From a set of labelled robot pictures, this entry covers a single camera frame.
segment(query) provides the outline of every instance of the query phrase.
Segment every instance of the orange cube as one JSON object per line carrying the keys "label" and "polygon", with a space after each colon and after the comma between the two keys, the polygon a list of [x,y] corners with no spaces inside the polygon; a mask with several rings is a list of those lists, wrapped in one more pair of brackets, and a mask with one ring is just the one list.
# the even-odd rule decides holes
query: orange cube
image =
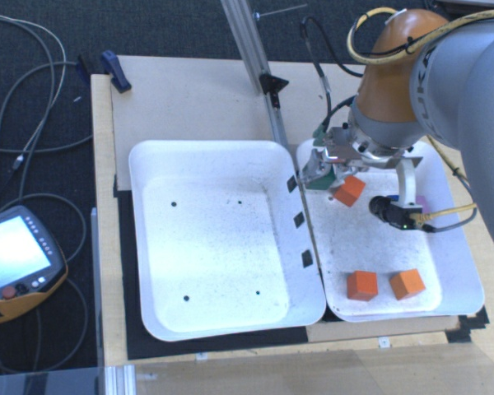
{"label": "orange cube", "polygon": [[344,179],[344,184],[335,189],[333,197],[344,205],[352,207],[353,203],[361,196],[364,186],[366,186],[366,183],[362,180],[354,175],[348,175]]}
{"label": "orange cube", "polygon": [[351,300],[370,301],[377,294],[377,274],[368,271],[354,271],[347,278],[347,297]]}
{"label": "orange cube", "polygon": [[404,300],[425,290],[425,284],[417,269],[402,271],[389,280],[397,300]]}

